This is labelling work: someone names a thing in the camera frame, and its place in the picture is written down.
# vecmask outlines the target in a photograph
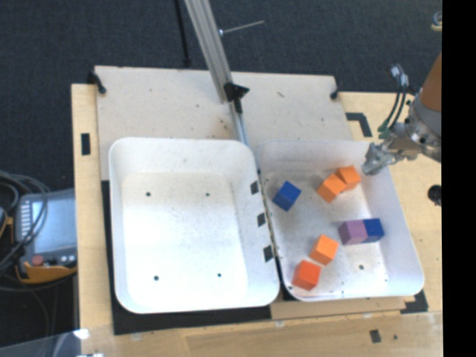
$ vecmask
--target red-orange cube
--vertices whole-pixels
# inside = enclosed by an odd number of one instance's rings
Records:
[[[314,242],[309,257],[326,266],[334,260],[338,247],[339,242],[321,234]]]
[[[338,168],[335,174],[345,183],[344,190],[354,189],[362,180],[362,177],[358,174],[353,165]]]
[[[310,291],[317,286],[321,276],[321,267],[314,263],[302,260],[295,269],[292,277],[292,284]]]
[[[324,180],[318,188],[317,193],[330,203],[339,195],[339,193],[344,191],[345,187],[346,184],[335,173],[333,173]]]

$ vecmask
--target purple cube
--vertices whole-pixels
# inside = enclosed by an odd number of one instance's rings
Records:
[[[362,219],[346,221],[339,226],[339,235],[343,245],[357,245],[367,240],[367,230]]]

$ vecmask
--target empty white tray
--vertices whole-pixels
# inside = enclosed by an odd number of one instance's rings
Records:
[[[357,141],[274,141],[259,152],[259,165],[271,216],[283,281],[303,301],[410,296],[423,287],[423,271],[388,169],[365,176],[361,165],[369,147]],[[353,165],[362,181],[332,203],[316,190],[338,167]],[[272,202],[284,181],[302,190],[284,211]],[[342,245],[338,226],[350,219],[379,217],[385,236],[376,243]],[[335,259],[322,268],[318,285],[307,291],[292,285],[296,265],[308,257],[320,234],[337,240]]]
[[[245,145],[123,138],[109,151],[109,180],[115,292],[124,308],[191,312],[276,298],[263,196]]]

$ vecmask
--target cube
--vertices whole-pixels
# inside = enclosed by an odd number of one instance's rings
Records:
[[[339,243],[336,240],[329,238],[325,234],[321,234],[314,242],[309,257],[316,262],[327,266],[334,260],[338,247]]]
[[[343,245],[357,245],[367,240],[367,230],[362,219],[346,221],[339,226],[339,235]]]
[[[367,231],[367,239],[364,243],[377,242],[385,235],[379,218],[364,219],[364,225]]]
[[[281,209],[288,211],[291,206],[296,202],[300,195],[301,190],[291,184],[289,181],[285,181],[283,186],[276,193],[273,198],[273,202]]]
[[[335,174],[345,183],[344,191],[354,189],[362,180],[353,165],[338,168]]]
[[[332,202],[346,187],[346,184],[335,174],[331,174],[318,188],[317,193],[327,202]]]
[[[310,291],[317,286],[319,277],[321,276],[321,267],[307,260],[301,260],[296,266],[295,273],[292,277],[292,284]]]

